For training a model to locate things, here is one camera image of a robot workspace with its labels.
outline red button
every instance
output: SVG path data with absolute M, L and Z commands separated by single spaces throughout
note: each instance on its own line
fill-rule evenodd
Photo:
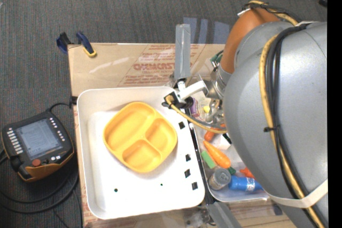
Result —
M 40 166 L 41 164 L 42 164 L 42 162 L 41 162 L 40 159 L 34 159 L 34 160 L 32 161 L 32 165 L 33 165 L 34 167 Z

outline gray carpet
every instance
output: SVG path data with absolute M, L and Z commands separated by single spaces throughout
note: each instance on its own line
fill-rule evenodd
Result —
M 68 59 L 56 46 L 60 33 L 66 32 L 73 43 L 77 43 L 75 34 L 79 30 L 90 42 L 174 43 L 175 26 L 191 23 L 192 43 L 224 44 L 237 13 L 248 1 L 0 0 L 0 127 L 55 103 L 69 102 Z M 318 0 L 260 1 L 291 11 L 300 19 L 327 21 L 327 8 Z M 196 30 L 200 22 L 206 24 L 204 34 Z M 63 105 L 54 111 L 74 138 L 72 111 Z M 49 209 L 77 179 L 74 163 L 32 184 L 21 181 L 8 161 L 2 163 L 0 190 L 18 200 L 43 198 L 69 171 L 71 176 L 57 194 L 41 202 L 14 202 L 0 194 L 0 227 L 81 227 L 78 187 L 61 204 Z M 31 214 L 34 210 L 44 211 Z

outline blue and yellow clamp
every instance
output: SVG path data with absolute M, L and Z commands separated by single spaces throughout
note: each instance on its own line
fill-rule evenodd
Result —
M 96 51 L 92 48 L 89 40 L 87 39 L 87 37 L 81 33 L 81 32 L 77 32 L 76 33 L 76 37 L 79 39 L 79 44 L 83 45 L 83 50 L 85 51 L 85 53 L 89 56 L 89 57 L 94 57 L 96 56 Z M 59 47 L 59 49 L 65 53 L 68 54 L 68 49 L 67 46 L 69 44 L 73 44 L 68 36 L 66 35 L 66 33 L 61 33 L 59 35 L 59 37 L 56 40 L 57 42 L 57 47 Z

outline chair caster wheel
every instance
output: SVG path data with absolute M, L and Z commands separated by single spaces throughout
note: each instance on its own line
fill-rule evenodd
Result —
M 328 0 L 320 0 L 319 4 L 321 4 L 323 7 L 328 7 Z

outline yellow divided plate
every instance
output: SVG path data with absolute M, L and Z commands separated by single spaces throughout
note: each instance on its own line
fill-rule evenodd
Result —
M 157 168 L 177 144 L 175 128 L 153 107 L 136 101 L 107 123 L 103 141 L 128 168 L 146 173 Z

